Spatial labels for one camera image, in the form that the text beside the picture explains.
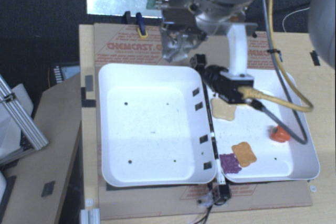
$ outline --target yellow cable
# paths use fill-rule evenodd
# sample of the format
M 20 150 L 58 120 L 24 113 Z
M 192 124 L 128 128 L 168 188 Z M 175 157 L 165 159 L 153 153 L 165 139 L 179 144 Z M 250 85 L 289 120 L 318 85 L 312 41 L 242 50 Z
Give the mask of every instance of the yellow cable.
M 273 0 L 268 0 L 268 25 L 269 25 L 269 35 L 271 38 L 271 41 L 273 43 L 273 49 L 276 49 L 275 43 L 274 43 L 274 34 L 273 34 Z M 245 87 L 241 86 L 238 88 L 238 92 L 240 92 L 243 95 L 243 99 L 246 98 L 252 98 L 252 99 L 265 99 L 272 101 L 274 103 L 278 103 L 280 105 L 286 106 L 288 108 L 302 111 L 302 112 L 311 112 L 314 108 L 313 104 L 295 87 L 295 85 L 291 82 L 289 79 L 278 54 L 275 54 L 275 60 L 276 64 L 281 71 L 281 74 L 283 75 L 284 79 L 290 86 L 290 88 L 293 90 L 293 92 L 307 105 L 307 106 L 300 106 L 295 105 L 291 102 L 285 101 L 283 99 L 273 97 L 267 94 L 264 94 L 256 89 L 253 89 L 252 87 Z

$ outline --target white tray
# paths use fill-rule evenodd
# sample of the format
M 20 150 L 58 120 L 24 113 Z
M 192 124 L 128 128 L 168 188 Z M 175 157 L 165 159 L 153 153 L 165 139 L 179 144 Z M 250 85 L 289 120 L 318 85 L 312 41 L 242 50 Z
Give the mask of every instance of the white tray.
M 99 72 L 99 92 L 102 173 L 109 184 L 201 184 L 214 178 L 202 82 L 195 70 L 112 63 Z
M 248 74 L 255 78 L 254 88 L 286 100 L 275 71 L 249 69 Z M 301 104 L 299 98 L 289 87 L 288 89 L 293 102 Z M 213 98 L 211 91 L 209 91 L 209 98 Z M 302 137 L 291 109 L 265 100 L 261 102 Z M 242 168 L 238 174 L 226 174 L 226 178 L 236 183 L 246 183 L 317 177 L 320 171 L 319 161 L 306 118 L 303 113 L 299 113 L 299 116 L 309 139 L 306 145 L 302 145 L 292 138 L 284 143 L 271 140 L 269 138 L 271 129 L 277 124 L 266 114 L 246 105 L 237 106 L 233 121 L 213 119 L 219 154 L 232 153 L 231 147 L 233 145 L 247 142 L 257 157 L 257 162 Z
M 248 70 L 254 87 L 285 99 L 273 70 Z M 99 72 L 102 173 L 117 187 L 210 182 L 216 173 L 202 81 L 188 67 L 109 64 Z M 209 98 L 213 93 L 208 89 Z M 294 103 L 298 98 L 289 90 Z M 290 109 L 262 100 L 285 124 L 300 134 Z M 238 174 L 237 183 L 303 180 L 317 177 L 320 166 L 308 135 L 307 145 L 291 138 L 278 143 L 269 138 L 276 126 L 267 115 L 239 105 L 233 121 L 213 119 L 219 154 L 248 142 L 257 162 Z M 200 143 L 205 136 L 206 142 Z

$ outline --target wire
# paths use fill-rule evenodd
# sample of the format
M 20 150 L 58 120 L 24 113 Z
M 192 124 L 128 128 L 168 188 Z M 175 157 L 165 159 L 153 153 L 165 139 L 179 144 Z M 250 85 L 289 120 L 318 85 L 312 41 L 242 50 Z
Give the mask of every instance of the wire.
M 310 9 L 310 7 L 308 7 L 308 8 L 302 8 L 302 9 L 299 9 L 299 10 L 296 10 L 296 11 L 294 11 L 294 12 L 291 12 L 291 13 L 287 14 L 287 15 L 284 17 L 284 19 L 282 20 L 282 28 L 283 28 L 284 32 L 285 32 L 285 33 L 287 32 L 286 29 L 285 29 L 285 20 L 286 20 L 289 16 L 291 16 L 291 15 L 293 15 L 293 14 L 295 14 L 295 13 L 298 13 L 298 12 L 304 12 L 305 10 L 309 10 L 309 9 Z
M 268 23 L 268 17 L 267 17 L 266 0 L 262 0 L 262 6 L 263 6 L 263 8 L 264 8 L 264 17 L 265 17 L 265 25 L 266 25 L 266 33 L 267 33 L 267 38 L 268 38 L 268 43 L 269 43 L 269 49 L 270 49 L 270 50 L 273 50 L 274 47 L 273 47 L 272 40 L 271 40 L 271 38 L 270 38 L 269 23 Z M 286 97 L 287 97 L 287 100 L 288 100 L 289 102 L 292 103 L 291 96 L 290 96 L 290 94 L 289 94 L 289 92 L 288 92 L 288 90 L 287 90 L 287 87 L 286 87 L 286 85 L 285 85 L 283 79 L 282 79 L 282 76 L 281 76 L 280 71 L 279 71 L 279 68 L 278 68 L 278 66 L 277 66 L 277 63 L 276 63 L 274 54 L 271 54 L 271 58 L 272 58 L 272 62 L 273 62 L 273 65 L 274 65 L 274 69 L 275 69 L 276 74 L 277 74 L 277 76 L 278 76 L 278 78 L 279 78 L 279 81 L 280 81 L 280 83 L 281 83 L 281 86 L 282 86 L 282 88 L 283 88 L 283 90 L 284 90 L 284 92 L 285 92 L 285 95 L 286 95 Z M 298 112 L 297 112 L 296 110 L 293 110 L 292 112 L 293 112 L 293 114 L 294 114 L 294 116 L 295 116 L 295 118 L 296 118 L 296 121 L 297 121 L 297 123 L 298 123 L 298 125 L 299 125 L 299 127 L 300 127 L 301 133 L 302 133 L 302 135 L 303 135 L 303 140 L 302 140 L 301 138 L 297 137 L 297 136 L 295 135 L 295 133 L 294 133 L 292 130 L 290 130 L 289 128 L 287 128 L 287 126 L 284 125 L 282 122 L 280 122 L 280 120 L 278 120 L 277 118 L 275 118 L 274 116 L 272 116 L 273 114 L 271 114 L 270 112 L 269 112 L 269 113 L 267 113 L 267 112 L 266 112 L 266 114 L 267 114 L 271 119 L 273 119 L 275 122 L 277 122 L 278 125 L 280 125 L 284 130 L 286 130 L 286 132 L 287 132 L 291 137 L 293 137 L 296 141 L 298 141 L 298 142 L 301 143 L 301 144 L 307 144 L 307 142 L 308 142 L 307 134 L 306 134 L 305 129 L 303 128 L 302 121 L 301 121 L 301 119 L 300 119 L 300 117 L 299 117 L 299 115 L 298 115 Z
M 216 205 L 216 206 L 222 206 L 222 205 L 226 204 L 226 202 L 227 202 L 227 200 L 217 201 L 217 202 L 214 203 L 214 205 Z
M 273 46 L 273 49 L 276 49 L 274 45 L 274 35 L 273 35 L 273 0 L 268 0 L 268 31 L 269 31 L 269 36 L 270 40 Z M 293 90 L 293 92 L 304 102 L 308 105 L 308 109 L 306 109 L 305 112 L 310 112 L 313 110 L 313 104 L 295 87 L 295 85 L 292 83 L 292 81 L 289 79 L 284 67 L 282 66 L 282 63 L 280 61 L 279 55 L 275 54 L 275 62 L 277 67 L 280 69 L 281 74 L 283 75 L 284 79 L 290 86 L 290 88 Z
M 295 132 L 293 132 L 287 125 L 285 125 L 281 120 L 279 120 L 272 112 L 270 112 L 260 101 L 253 99 L 250 102 L 247 102 L 254 109 L 264 112 L 267 116 L 269 116 L 272 120 L 274 120 L 280 127 L 282 127 L 293 139 L 297 142 L 305 145 L 308 143 L 308 138 L 305 130 L 303 129 L 301 121 L 297 118 L 301 131 L 303 133 L 303 139 L 298 137 Z
M 273 0 L 268 0 L 268 2 L 269 2 L 268 12 L 266 12 L 266 14 L 268 14 L 268 17 L 265 16 L 265 18 L 267 18 L 266 19 L 267 33 L 269 35 L 269 41 L 270 41 L 269 43 L 272 44 L 271 49 L 275 50 L 276 47 L 274 46 L 273 16 L 272 16 Z M 294 109 L 294 110 L 298 110 L 298 111 L 301 111 L 301 112 L 311 112 L 313 110 L 313 104 L 291 82 L 291 80 L 289 79 L 284 67 L 282 66 L 279 55 L 278 54 L 271 54 L 271 55 L 274 57 L 274 66 L 275 66 L 276 70 L 278 68 L 281 71 L 282 76 L 284 77 L 284 79 L 286 80 L 286 82 L 288 83 L 290 88 L 307 106 L 295 105 L 292 102 L 288 102 L 288 101 L 285 101 L 283 99 L 264 94 L 264 93 L 262 93 L 262 92 L 260 92 L 256 89 L 251 89 L 251 87 L 241 86 L 241 87 L 238 88 L 238 92 L 243 94 L 243 99 L 248 99 L 248 98 L 251 98 L 251 99 L 266 99 L 266 100 L 278 103 L 280 105 L 286 106 L 286 107 Z
M 265 99 L 268 101 L 271 101 L 273 103 L 277 103 L 279 105 L 283 105 L 287 108 L 293 109 L 293 110 L 297 110 L 297 111 L 301 111 L 301 112 L 310 112 L 311 109 L 310 107 L 306 107 L 306 106 L 300 106 L 300 105 L 296 105 L 293 104 L 291 102 L 288 102 L 286 100 L 268 95 L 268 94 L 264 94 L 261 91 L 258 91 L 257 89 L 254 89 L 253 87 L 250 86 L 241 86 L 238 87 L 238 92 L 240 92 L 243 95 L 243 99 Z
M 209 206 L 205 216 L 201 218 L 200 220 L 198 220 L 197 222 L 194 222 L 193 224 L 199 224 L 199 223 L 206 224 L 206 222 L 208 221 L 211 209 L 212 209 L 212 206 Z

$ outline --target table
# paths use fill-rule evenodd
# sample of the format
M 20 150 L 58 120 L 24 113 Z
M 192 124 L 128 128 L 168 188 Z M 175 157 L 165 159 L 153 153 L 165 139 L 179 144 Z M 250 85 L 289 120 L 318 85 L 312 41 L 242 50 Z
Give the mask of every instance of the table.
M 79 83 L 76 75 L 43 93 L 34 122 L 49 144 L 4 170 L 16 180 L 3 224 L 58 224 L 80 139 Z
M 312 207 L 235 211 L 210 214 L 208 223 L 332 223 L 336 219 L 335 195 L 335 71 L 320 61 L 315 66 L 310 57 L 313 47 L 308 34 L 275 33 L 277 47 L 281 49 L 286 70 L 294 77 L 299 89 L 312 101 L 315 109 L 307 114 L 312 139 L 320 161 L 321 172 L 310 182 Z M 81 86 L 94 80 L 95 61 L 93 26 L 80 26 Z M 96 98 L 93 87 L 86 99 Z M 97 179 L 96 111 L 93 107 L 82 108 L 84 196 L 86 209 L 99 207 Z M 113 223 L 192 223 L 197 215 L 150 217 L 136 219 L 103 220 Z

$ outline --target purple object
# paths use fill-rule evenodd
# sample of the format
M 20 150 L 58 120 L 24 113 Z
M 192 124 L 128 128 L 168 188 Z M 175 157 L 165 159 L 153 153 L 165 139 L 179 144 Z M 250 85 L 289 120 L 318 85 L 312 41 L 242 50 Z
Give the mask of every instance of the purple object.
M 239 162 L 234 153 L 222 154 L 219 156 L 219 159 L 224 174 L 238 174 L 238 172 L 242 169 L 239 167 Z

